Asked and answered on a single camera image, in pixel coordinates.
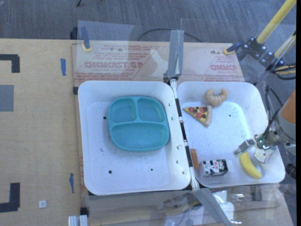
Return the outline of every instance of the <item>blue plate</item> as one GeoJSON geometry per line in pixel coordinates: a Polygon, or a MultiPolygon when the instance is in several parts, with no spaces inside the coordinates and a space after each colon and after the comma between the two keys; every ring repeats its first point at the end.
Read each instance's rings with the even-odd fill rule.
{"type": "Polygon", "coordinates": [[[115,99],[109,107],[108,121],[113,143],[123,150],[156,150],[169,140],[165,109],[151,97],[115,99]]]}

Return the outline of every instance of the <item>gray floor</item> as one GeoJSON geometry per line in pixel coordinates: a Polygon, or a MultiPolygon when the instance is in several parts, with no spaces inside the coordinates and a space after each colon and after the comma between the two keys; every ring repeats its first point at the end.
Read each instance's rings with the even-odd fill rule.
{"type": "MultiPolygon", "coordinates": [[[[190,42],[236,43],[258,36],[286,0],[82,0],[77,7],[78,1],[0,0],[0,38],[67,40],[81,21],[93,21],[182,29],[196,37],[185,36],[185,41],[190,42]]],[[[275,52],[295,30],[296,6],[265,46],[275,52]]],[[[99,33],[95,37],[106,38],[105,31],[99,33]]],[[[169,32],[154,30],[138,38],[168,40],[169,32]]],[[[296,46],[284,55],[283,61],[296,62],[296,46]]],[[[248,82],[259,81],[256,86],[261,93],[264,85],[269,84],[283,103],[295,88],[295,80],[280,80],[273,74],[267,74],[261,81],[264,67],[249,56],[241,60],[241,66],[248,82]]],[[[272,110],[277,110],[277,100],[271,96],[271,101],[272,110]]],[[[295,163],[295,158],[284,154],[284,161],[295,163]]],[[[288,175],[284,183],[295,181],[288,175]]],[[[296,197],[287,198],[294,214],[296,197]]],[[[296,224],[296,215],[292,218],[296,224]]]]}

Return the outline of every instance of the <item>croissant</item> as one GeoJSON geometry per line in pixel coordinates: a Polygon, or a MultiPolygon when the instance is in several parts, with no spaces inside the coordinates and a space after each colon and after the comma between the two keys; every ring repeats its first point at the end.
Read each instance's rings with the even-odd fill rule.
{"type": "Polygon", "coordinates": [[[206,92],[205,98],[212,106],[219,106],[228,98],[228,91],[226,89],[222,89],[222,92],[219,95],[213,94],[214,89],[209,89],[206,92]]]}

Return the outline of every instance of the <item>toy pizza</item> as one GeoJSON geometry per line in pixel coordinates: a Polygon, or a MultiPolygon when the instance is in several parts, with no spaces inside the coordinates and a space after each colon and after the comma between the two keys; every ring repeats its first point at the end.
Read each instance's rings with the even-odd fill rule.
{"type": "Polygon", "coordinates": [[[201,122],[204,126],[208,127],[210,125],[212,118],[212,107],[210,105],[185,107],[183,108],[183,110],[198,122],[201,122]]]}

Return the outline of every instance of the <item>banana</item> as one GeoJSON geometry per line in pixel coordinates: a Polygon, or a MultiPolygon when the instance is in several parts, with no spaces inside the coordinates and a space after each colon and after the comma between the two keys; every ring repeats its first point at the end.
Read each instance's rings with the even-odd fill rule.
{"type": "Polygon", "coordinates": [[[240,163],[242,164],[243,168],[246,170],[246,172],[254,177],[254,178],[261,178],[262,174],[258,171],[258,169],[253,165],[250,159],[249,152],[244,152],[239,157],[240,163]]]}

